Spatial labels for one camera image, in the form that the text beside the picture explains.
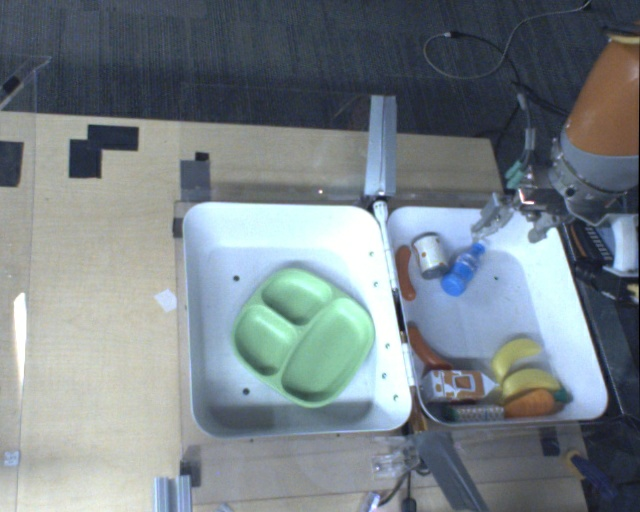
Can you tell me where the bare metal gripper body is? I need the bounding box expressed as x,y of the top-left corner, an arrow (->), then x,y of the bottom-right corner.
517,168 -> 629,227

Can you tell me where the blue plastic bottle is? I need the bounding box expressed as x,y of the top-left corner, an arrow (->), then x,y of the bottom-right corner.
440,240 -> 488,298

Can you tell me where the small white can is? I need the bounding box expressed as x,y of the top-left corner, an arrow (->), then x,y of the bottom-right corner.
410,231 -> 451,281

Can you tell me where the white plastic tray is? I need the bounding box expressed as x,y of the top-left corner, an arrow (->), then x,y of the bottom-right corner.
181,201 -> 414,441
386,205 -> 610,428

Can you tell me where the red-brown toy sausage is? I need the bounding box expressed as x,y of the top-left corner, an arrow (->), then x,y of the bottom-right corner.
394,244 -> 418,303
406,322 -> 454,372

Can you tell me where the yellow banana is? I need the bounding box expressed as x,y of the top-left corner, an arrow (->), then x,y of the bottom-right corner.
490,337 -> 544,384
500,368 -> 563,404

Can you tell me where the brown and white carton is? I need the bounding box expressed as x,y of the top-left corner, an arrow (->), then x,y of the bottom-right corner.
421,368 -> 500,406

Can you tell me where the orange carrot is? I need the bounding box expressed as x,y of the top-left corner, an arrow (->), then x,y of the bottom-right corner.
503,387 -> 574,420

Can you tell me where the dark striped packet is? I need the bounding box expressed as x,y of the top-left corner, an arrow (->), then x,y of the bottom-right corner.
438,403 -> 507,424

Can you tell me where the green divided plate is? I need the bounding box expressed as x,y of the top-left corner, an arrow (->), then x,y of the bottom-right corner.
231,267 -> 377,409

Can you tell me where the pale wood board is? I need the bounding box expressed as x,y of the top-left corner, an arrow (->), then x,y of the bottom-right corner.
0,110 -> 591,512

